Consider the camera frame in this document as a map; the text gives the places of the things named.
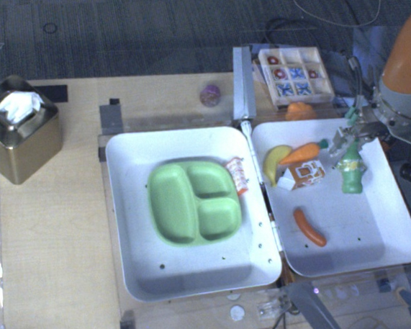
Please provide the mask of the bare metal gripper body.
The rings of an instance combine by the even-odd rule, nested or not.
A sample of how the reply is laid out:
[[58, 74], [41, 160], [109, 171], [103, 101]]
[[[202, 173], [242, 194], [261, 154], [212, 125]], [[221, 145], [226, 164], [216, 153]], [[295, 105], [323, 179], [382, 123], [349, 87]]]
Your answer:
[[376, 138], [386, 142], [395, 139], [411, 145], [411, 118], [388, 107], [363, 107], [353, 126], [353, 134], [365, 142]]

